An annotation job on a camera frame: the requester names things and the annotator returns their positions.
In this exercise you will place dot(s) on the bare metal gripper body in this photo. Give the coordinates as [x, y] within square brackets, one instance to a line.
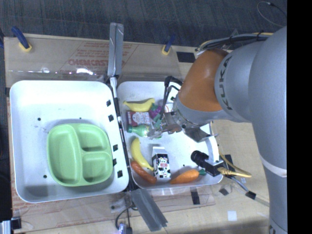
[174, 123]

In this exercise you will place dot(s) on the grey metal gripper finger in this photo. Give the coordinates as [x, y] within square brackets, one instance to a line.
[152, 130]
[156, 136]

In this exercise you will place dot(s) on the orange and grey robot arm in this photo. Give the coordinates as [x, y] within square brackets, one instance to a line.
[243, 86]

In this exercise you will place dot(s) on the green bottle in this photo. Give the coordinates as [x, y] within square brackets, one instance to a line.
[137, 130]

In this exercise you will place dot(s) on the red and white carton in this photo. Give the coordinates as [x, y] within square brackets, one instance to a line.
[137, 118]

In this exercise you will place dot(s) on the purple grapes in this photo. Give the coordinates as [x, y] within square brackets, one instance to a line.
[155, 111]

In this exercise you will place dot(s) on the yellow banana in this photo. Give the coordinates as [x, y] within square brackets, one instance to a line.
[137, 152]
[140, 105]

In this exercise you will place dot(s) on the cow print milk carton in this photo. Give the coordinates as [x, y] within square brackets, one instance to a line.
[162, 166]

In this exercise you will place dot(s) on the white plastic tray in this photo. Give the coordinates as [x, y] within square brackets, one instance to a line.
[185, 152]
[31, 101]

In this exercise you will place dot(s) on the orange carrot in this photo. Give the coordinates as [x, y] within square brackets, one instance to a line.
[143, 173]
[185, 177]

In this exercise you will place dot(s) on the brown cardboard board red print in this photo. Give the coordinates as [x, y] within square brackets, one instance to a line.
[151, 55]

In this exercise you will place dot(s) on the green divided plate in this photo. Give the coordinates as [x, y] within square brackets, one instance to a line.
[65, 155]

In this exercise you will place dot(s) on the black cylinder on white bracket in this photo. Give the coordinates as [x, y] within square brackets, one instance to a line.
[201, 158]

